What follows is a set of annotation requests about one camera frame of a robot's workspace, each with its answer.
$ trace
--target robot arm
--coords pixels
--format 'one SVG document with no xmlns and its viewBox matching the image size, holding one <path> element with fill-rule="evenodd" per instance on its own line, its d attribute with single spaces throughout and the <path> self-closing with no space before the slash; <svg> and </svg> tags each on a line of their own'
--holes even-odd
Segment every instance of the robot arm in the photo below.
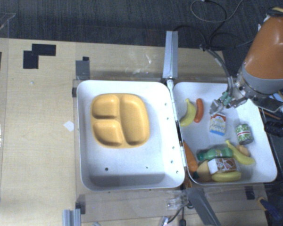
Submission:
<svg viewBox="0 0 283 226">
<path fill-rule="evenodd" d="M 238 71 L 235 84 L 229 82 L 228 85 L 228 90 L 213 101 L 211 115 L 223 108 L 236 108 L 248 99 L 271 112 L 283 107 L 282 102 L 270 98 L 283 89 L 283 9 L 270 9 Z"/>
</svg>

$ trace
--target dark carpet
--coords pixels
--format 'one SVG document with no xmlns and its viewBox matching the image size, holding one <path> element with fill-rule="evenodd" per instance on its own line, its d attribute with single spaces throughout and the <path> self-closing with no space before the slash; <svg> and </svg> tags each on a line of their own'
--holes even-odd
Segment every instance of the dark carpet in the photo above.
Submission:
<svg viewBox="0 0 283 226">
<path fill-rule="evenodd" d="M 198 48 L 220 25 L 200 21 L 190 12 L 194 0 L 0 0 L 0 13 L 16 13 L 11 38 L 164 46 L 165 31 L 179 25 L 179 46 Z M 212 0 L 227 12 L 240 0 Z M 234 46 L 251 40 L 269 7 L 283 7 L 283 0 L 245 0 L 235 15 L 218 30 L 213 41 Z M 202 18 L 220 20 L 222 9 L 212 3 L 195 3 Z M 236 74 L 248 46 L 224 51 L 226 65 Z"/>
</svg>

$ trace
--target green bottle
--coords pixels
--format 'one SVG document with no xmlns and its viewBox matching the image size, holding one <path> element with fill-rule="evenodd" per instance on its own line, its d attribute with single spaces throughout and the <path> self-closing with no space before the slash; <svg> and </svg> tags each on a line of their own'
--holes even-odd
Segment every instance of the green bottle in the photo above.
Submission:
<svg viewBox="0 0 283 226">
<path fill-rule="evenodd" d="M 222 149 L 209 149 L 205 153 L 197 154 L 197 158 L 199 161 L 212 160 L 218 157 L 233 157 L 233 151 L 230 148 L 225 147 Z"/>
</svg>

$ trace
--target black square marker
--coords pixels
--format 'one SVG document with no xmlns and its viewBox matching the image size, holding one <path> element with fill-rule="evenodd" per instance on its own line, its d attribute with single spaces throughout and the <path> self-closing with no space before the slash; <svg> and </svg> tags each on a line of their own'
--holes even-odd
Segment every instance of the black square marker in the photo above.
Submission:
<svg viewBox="0 0 283 226">
<path fill-rule="evenodd" d="M 38 69 L 39 57 L 32 51 L 23 52 L 23 69 Z"/>
<path fill-rule="evenodd" d="M 33 55 L 56 56 L 56 45 L 52 44 L 35 44 L 32 46 Z"/>
</svg>

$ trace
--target orange carrot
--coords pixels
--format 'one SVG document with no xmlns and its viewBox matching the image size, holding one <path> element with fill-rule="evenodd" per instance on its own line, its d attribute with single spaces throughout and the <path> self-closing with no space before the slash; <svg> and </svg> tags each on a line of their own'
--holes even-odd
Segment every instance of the orange carrot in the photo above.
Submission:
<svg viewBox="0 0 283 226">
<path fill-rule="evenodd" d="M 185 151 L 185 157 L 186 157 L 187 163 L 188 163 L 189 172 L 191 174 L 193 174 L 194 172 L 196 172 L 196 170 L 198 168 L 197 161 L 194 157 L 194 154 L 192 153 L 192 151 L 190 150 L 189 146 L 186 144 L 185 141 L 183 141 L 183 147 L 184 147 L 184 151 Z"/>
</svg>

